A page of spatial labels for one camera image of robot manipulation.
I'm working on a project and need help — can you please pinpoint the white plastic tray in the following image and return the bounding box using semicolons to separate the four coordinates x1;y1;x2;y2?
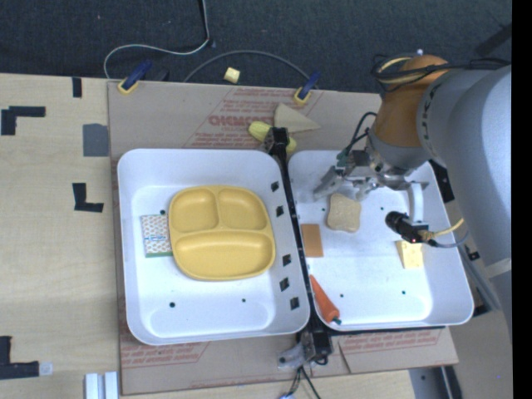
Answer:
116;147;311;346
287;150;475;333

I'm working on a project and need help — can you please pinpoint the beige triangular sandwich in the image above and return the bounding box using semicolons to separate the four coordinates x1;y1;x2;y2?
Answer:
273;102;323;134

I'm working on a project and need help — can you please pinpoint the yellow divided plate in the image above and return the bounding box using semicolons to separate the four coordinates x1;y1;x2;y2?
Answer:
167;185;277;283

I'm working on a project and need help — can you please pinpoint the thin black rod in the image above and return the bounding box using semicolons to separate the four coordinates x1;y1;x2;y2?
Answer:
275;139;332;370

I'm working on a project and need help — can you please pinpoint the orange flat cracker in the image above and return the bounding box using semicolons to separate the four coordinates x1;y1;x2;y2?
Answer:
299;223;325;259

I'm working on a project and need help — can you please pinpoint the orange patterned white packet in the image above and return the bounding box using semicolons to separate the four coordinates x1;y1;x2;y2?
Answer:
139;214;174;259

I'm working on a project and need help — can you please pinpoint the yellow corn cob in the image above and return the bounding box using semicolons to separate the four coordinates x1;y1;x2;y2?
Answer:
248;121;298;154

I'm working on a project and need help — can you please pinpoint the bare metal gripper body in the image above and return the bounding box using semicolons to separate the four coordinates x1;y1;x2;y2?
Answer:
334;149;430;193

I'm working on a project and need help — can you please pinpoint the orange carrot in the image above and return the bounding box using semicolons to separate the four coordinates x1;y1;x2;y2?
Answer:
308;273;343;326

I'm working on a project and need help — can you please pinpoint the black block with thin wires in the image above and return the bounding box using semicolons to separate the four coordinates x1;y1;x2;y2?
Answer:
264;126;291;155
306;327;334;356

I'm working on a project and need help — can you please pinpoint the yellow cheese wedge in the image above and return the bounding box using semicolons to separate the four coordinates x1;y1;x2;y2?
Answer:
394;239;426;270

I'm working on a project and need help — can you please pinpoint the black cylinder on white bracket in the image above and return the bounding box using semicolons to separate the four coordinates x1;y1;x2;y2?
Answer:
384;180;431;244

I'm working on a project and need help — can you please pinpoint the brown cardboard board red print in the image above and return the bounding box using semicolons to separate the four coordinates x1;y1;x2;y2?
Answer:
106;80;460;397

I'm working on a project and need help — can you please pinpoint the beige bread slice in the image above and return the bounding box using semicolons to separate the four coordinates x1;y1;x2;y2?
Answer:
324;192;362;234

